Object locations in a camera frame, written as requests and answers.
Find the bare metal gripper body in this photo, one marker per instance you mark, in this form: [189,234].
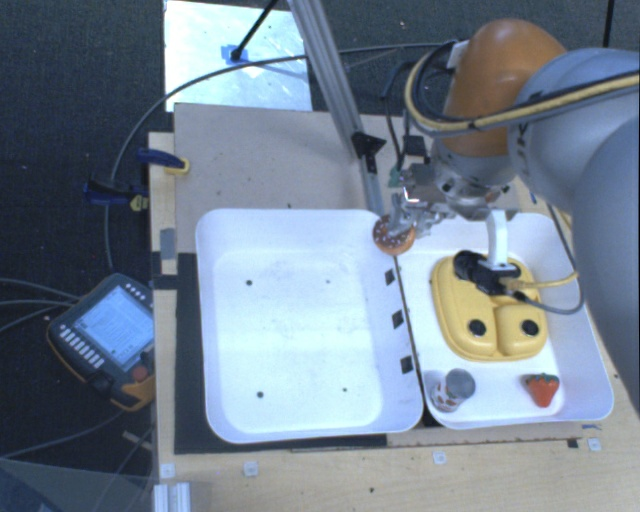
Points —
[452,197]

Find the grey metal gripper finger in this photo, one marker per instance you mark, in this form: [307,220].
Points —
[401,217]
[426,222]

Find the brown sprinkled doughnut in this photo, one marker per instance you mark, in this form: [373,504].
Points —
[387,245]

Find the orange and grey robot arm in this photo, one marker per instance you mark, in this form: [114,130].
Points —
[565,130]

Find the yellow divided plate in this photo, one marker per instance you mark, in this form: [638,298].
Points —
[465,312]

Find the white plastic tray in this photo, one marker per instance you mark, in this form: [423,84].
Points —
[575,350]
[300,325]

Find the brown cardboard board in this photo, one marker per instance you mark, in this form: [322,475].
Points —
[260,160]

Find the white can with grey top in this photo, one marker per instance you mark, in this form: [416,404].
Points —
[452,390]

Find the orange strawberry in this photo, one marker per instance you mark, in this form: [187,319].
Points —
[542,390]

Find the black cylinder on white bracket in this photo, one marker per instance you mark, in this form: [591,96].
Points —
[480,275]

